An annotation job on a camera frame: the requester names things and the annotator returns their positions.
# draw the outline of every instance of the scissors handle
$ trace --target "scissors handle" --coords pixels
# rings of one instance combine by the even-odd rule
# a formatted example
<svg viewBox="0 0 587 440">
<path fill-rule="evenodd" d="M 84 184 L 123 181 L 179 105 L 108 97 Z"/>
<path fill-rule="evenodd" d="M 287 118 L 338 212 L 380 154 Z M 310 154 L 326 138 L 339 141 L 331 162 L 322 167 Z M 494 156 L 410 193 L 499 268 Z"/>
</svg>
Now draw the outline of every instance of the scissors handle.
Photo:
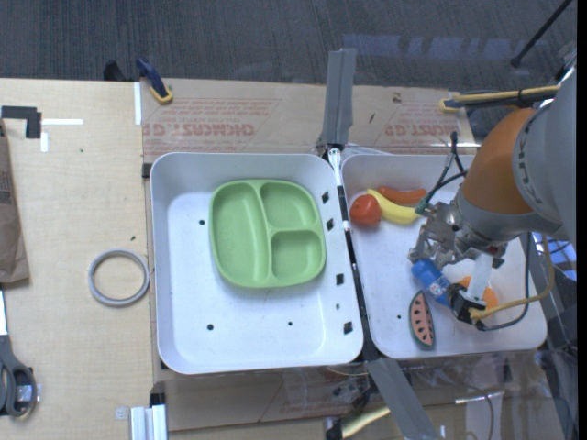
<svg viewBox="0 0 587 440">
<path fill-rule="evenodd" d="M 30 401 L 27 401 L 24 407 L 17 406 L 21 403 L 18 399 L 18 384 L 31 387 Z M 0 335 L 0 409 L 4 406 L 9 415 L 20 417 L 31 411 L 36 402 L 37 382 L 33 372 L 12 353 L 8 335 Z"/>
</svg>

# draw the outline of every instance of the gray ring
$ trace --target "gray ring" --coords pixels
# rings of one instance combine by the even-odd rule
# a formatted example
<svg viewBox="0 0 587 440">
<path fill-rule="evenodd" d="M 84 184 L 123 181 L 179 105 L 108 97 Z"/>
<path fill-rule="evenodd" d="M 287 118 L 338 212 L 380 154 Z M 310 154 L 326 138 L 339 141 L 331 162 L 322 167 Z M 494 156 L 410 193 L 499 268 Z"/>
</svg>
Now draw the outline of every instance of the gray ring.
<svg viewBox="0 0 587 440">
<path fill-rule="evenodd" d="M 131 260 L 134 260 L 143 271 L 143 284 L 141 285 L 140 289 L 138 289 L 137 293 L 131 295 L 128 298 L 110 298 L 101 293 L 95 286 L 94 277 L 97 267 L 106 259 L 114 257 L 129 258 Z M 149 288 L 149 268 L 147 267 L 147 262 L 143 257 L 140 256 L 139 253 L 136 253 L 135 251 L 132 251 L 130 249 L 115 247 L 112 249 L 108 249 L 103 253 L 100 253 L 92 261 L 90 269 L 88 270 L 88 283 L 90 285 L 90 292 L 98 302 L 106 304 L 108 306 L 126 306 L 128 304 L 134 303 L 136 300 L 142 297 Z"/>
</svg>

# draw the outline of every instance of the paper bag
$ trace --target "paper bag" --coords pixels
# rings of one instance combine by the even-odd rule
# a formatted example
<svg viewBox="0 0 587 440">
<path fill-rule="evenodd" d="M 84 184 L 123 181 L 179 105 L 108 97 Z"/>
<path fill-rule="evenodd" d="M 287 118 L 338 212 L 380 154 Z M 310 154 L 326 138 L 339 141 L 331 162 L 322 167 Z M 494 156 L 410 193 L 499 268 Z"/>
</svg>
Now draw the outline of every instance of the paper bag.
<svg viewBox="0 0 587 440">
<path fill-rule="evenodd" d="M 0 120 L 0 282 L 3 283 L 28 277 L 25 240 L 12 184 L 6 127 Z"/>
</svg>

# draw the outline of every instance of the yellow banana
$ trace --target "yellow banana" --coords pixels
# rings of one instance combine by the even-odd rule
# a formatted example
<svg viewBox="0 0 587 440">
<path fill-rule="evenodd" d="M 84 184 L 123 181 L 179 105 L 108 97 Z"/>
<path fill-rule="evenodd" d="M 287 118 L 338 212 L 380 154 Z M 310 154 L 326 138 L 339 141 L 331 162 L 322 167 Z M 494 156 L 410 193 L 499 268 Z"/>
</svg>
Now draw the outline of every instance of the yellow banana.
<svg viewBox="0 0 587 440">
<path fill-rule="evenodd" d="M 389 220 L 396 224 L 407 225 L 411 224 L 421 216 L 415 212 L 414 207 L 406 207 L 393 203 L 374 189 L 368 189 L 367 194 L 372 195 L 377 199 L 377 202 L 382 209 L 382 218 L 385 220 Z"/>
</svg>

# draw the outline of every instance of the green plate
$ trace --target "green plate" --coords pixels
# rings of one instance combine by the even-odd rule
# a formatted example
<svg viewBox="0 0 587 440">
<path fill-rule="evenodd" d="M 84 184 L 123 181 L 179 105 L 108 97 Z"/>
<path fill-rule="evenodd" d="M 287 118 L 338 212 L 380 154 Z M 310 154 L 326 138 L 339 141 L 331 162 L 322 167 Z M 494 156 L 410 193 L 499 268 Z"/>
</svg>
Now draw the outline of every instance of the green plate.
<svg viewBox="0 0 587 440">
<path fill-rule="evenodd" d="M 212 194 L 210 241 L 227 280 L 250 288 L 310 281 L 324 268 L 326 246 L 314 198 L 290 181 L 227 182 Z"/>
</svg>

